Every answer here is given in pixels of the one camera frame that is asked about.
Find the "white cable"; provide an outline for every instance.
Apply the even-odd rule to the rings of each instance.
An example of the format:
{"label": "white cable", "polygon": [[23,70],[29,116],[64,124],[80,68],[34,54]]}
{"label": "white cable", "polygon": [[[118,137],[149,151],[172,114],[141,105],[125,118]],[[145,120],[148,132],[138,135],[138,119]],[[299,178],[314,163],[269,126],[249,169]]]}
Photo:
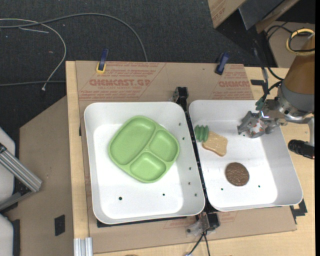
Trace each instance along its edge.
{"label": "white cable", "polygon": [[[0,21],[23,21],[23,22],[30,22],[30,23],[38,23],[37,21],[34,21],[34,20],[28,20],[28,19],[22,19],[22,18],[0,18]],[[52,71],[52,73],[50,74],[50,76],[48,77],[48,79],[46,80],[45,84],[43,85],[43,87],[41,88],[43,91],[46,90],[46,86],[47,86],[47,82],[51,79],[51,77],[54,75],[54,73],[57,71],[57,69],[61,66],[61,64],[65,61],[65,58],[66,58],[66,55],[67,55],[67,46],[66,46],[66,43],[65,41],[63,40],[63,38],[61,37],[61,35],[56,31],[54,30],[52,27],[48,26],[48,25],[45,25],[45,24],[41,24],[42,26],[50,29],[51,31],[53,31],[54,33],[57,34],[57,36],[60,38],[60,40],[62,41],[63,43],[63,47],[64,47],[64,54],[63,54],[63,57],[60,61],[60,63],[56,66],[56,68]],[[22,28],[22,27],[19,27],[20,29],[22,30],[28,30],[28,31],[32,31],[32,32],[42,32],[42,33],[45,33],[44,31],[39,31],[39,30],[34,30],[34,29],[25,29],[25,28]]]}

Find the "wooden table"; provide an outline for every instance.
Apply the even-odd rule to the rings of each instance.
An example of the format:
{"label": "wooden table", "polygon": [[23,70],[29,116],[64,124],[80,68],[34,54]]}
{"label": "wooden table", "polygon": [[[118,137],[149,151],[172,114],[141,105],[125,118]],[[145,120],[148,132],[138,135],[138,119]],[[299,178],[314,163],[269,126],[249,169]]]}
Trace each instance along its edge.
{"label": "wooden table", "polygon": [[[263,79],[259,67],[246,67],[245,71],[249,79]],[[275,68],[279,76],[285,77],[287,68]],[[269,84],[276,80],[269,75]],[[77,89],[76,63],[66,62],[66,86],[69,125],[69,149],[70,171],[73,208],[73,232],[75,239],[84,239],[90,236],[87,213],[87,200],[85,190],[85,177],[83,165],[82,141],[79,136],[79,102]],[[251,86],[254,99],[257,100],[263,94],[261,86]],[[286,142],[292,139],[309,140],[309,128],[307,125],[289,123],[281,127]],[[213,256],[312,256],[315,255],[315,162],[314,160],[290,153],[292,162],[296,168],[308,213],[297,218],[297,230],[264,235],[255,235],[239,238],[211,240],[209,247]],[[97,254],[99,256],[161,256],[161,255],[185,255],[189,252],[193,243],[117,251]],[[207,255],[207,248],[201,242],[193,252],[194,256]]]}

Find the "white object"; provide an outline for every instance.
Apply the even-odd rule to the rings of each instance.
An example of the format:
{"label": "white object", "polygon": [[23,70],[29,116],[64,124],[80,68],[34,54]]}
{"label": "white object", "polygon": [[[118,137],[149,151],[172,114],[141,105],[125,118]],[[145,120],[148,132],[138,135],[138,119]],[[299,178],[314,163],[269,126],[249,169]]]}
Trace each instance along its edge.
{"label": "white object", "polygon": [[[249,138],[238,134],[237,126],[248,111],[255,112],[255,100],[196,100],[190,104],[192,126],[209,127],[227,138],[225,156],[197,148],[210,204],[219,211],[295,205],[303,198],[301,185],[282,131]],[[249,172],[244,186],[229,183],[229,163],[243,164]]]}
{"label": "white object", "polygon": [[12,256],[14,250],[14,228],[9,220],[0,214],[0,255]]}
{"label": "white object", "polygon": [[[108,144],[130,118],[145,116],[166,128],[180,152],[169,171],[154,183],[142,183],[118,168]],[[84,111],[92,205],[105,224],[197,215],[205,197],[183,109],[173,102],[98,102]]]}
{"label": "white object", "polygon": [[[0,127],[0,142],[7,148],[7,150],[15,155],[15,142],[6,134]],[[0,163],[0,204],[8,199],[14,192],[15,177]]]}

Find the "black connector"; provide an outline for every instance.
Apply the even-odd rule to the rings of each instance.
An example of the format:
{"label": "black connector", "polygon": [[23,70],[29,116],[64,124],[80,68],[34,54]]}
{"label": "black connector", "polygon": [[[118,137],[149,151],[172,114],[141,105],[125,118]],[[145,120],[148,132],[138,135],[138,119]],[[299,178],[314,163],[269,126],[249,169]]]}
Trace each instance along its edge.
{"label": "black connector", "polygon": [[306,144],[302,140],[292,139],[288,143],[288,148],[290,151],[304,156],[309,159],[315,159],[315,147]]}

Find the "blue clamp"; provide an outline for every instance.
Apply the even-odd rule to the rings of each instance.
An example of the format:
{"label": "blue clamp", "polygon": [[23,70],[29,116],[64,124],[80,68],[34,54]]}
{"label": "blue clamp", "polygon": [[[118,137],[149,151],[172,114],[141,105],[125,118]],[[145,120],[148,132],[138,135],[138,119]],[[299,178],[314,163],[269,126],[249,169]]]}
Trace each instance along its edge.
{"label": "blue clamp", "polygon": [[222,73],[224,72],[225,69],[225,65],[227,63],[229,59],[229,54],[227,52],[224,52],[223,54],[221,54],[221,56],[219,57],[219,64],[215,69],[215,72],[219,75],[222,75]]}
{"label": "blue clamp", "polygon": [[96,72],[97,73],[104,73],[106,70],[106,60],[109,54],[109,49],[104,48],[101,54],[100,62],[96,65]]}

